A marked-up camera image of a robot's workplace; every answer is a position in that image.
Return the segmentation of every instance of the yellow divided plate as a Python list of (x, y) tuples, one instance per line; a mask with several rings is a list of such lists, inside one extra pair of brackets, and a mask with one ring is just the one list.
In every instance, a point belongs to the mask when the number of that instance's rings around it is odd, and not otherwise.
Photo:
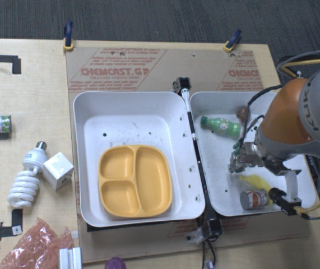
[(105, 209), (120, 217), (150, 217), (172, 202), (165, 155), (146, 145), (116, 146), (99, 160), (99, 191)]

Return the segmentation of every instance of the brown object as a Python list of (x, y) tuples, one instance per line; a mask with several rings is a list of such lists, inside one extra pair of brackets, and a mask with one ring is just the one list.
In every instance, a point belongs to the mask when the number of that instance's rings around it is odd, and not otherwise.
[[(237, 111), (236, 116), (240, 119), (240, 121), (244, 124), (245, 123), (245, 115), (247, 114), (248, 107), (244, 106), (240, 110)], [(248, 112), (248, 120), (251, 118), (251, 111)]]
[(0, 263), (0, 269), (57, 269), (59, 250), (73, 247), (68, 229), (57, 236), (44, 220), (37, 218), (35, 225)]

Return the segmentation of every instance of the yellow object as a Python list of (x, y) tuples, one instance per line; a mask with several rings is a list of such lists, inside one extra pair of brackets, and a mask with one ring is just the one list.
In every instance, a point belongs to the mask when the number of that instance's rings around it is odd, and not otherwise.
[(294, 206), (294, 210), (297, 214), (307, 214), (313, 210), (320, 208), (320, 204), (314, 205), (310, 208), (302, 208), (301, 206)]
[[(239, 180), (244, 180), (251, 184), (252, 186), (256, 187), (257, 189), (264, 189), (266, 194), (268, 195), (268, 192), (270, 191), (271, 187), (270, 185), (259, 175), (257, 174), (252, 174), (252, 175), (240, 175)], [(268, 205), (272, 205), (273, 201), (268, 198)]]
[(72, 49), (74, 48), (73, 40), (71, 39), (71, 44), (70, 44), (70, 46), (66, 46), (66, 45), (65, 45), (65, 39), (66, 39), (66, 38), (64, 38), (64, 50), (65, 50), (65, 51), (72, 51)]
[(284, 64), (281, 67), (281, 70), (286, 72), (292, 78), (297, 78), (297, 75), (292, 73), (291, 71), (289, 71), (287, 69), (287, 67), (290, 67), (290, 66), (302, 66), (302, 65), (309, 65), (309, 64), (320, 64), (320, 59), (307, 60), (307, 61), (298, 61), (298, 62), (288, 62), (287, 64)]
[(226, 42), (226, 44), (223, 46), (223, 51), (225, 51), (225, 52), (227, 52), (227, 53), (229, 53), (230, 51), (232, 51), (233, 48), (234, 48), (234, 46), (235, 46), (235, 44), (233, 44), (231, 48), (227, 48), (228, 43), (229, 43), (229, 40), (228, 40), (228, 41)]
[(112, 147), (102, 154), (98, 170), (100, 198), (112, 215), (150, 217), (165, 212), (171, 205), (168, 162), (155, 147)]

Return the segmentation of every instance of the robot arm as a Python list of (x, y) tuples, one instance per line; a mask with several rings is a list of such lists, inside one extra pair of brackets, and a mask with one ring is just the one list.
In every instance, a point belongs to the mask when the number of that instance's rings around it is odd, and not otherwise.
[(288, 170), (283, 162), (299, 154), (320, 158), (320, 71), (293, 79), (278, 92), (254, 141), (232, 154), (229, 171), (257, 165), (283, 175)]

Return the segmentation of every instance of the wooden table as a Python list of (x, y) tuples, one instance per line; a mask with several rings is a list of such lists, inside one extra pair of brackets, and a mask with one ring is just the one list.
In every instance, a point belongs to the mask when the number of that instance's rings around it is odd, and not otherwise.
[[(75, 41), (75, 47), (221, 50), (223, 44)], [(278, 83), (266, 45), (238, 45), (238, 48), (253, 51), (264, 87)], [(0, 54), (17, 55), (22, 67), (21, 75), (13, 75), (11, 64), (0, 63), (0, 115), (11, 115), (13, 122), (11, 138), (0, 141), (0, 221), (3, 226), (10, 226), (13, 208), (7, 203), (7, 195), (16, 173), (23, 169), (25, 153), (38, 141), (45, 141), (48, 156), (62, 152), (68, 160), (73, 159), (63, 41), (0, 39)], [(37, 217), (58, 234), (65, 227), (77, 230), (74, 183), (67, 183), (55, 192), (40, 178), (34, 206), (24, 209), (23, 231), (34, 225)], [(320, 220), (308, 223), (308, 237), (217, 248), (216, 268), (320, 268)], [(0, 262), (20, 237), (2, 238)], [(202, 251), (197, 250), (127, 259), (126, 265), (128, 269), (201, 268), (201, 261)], [(102, 268), (103, 264), (84, 265), (84, 268)]]

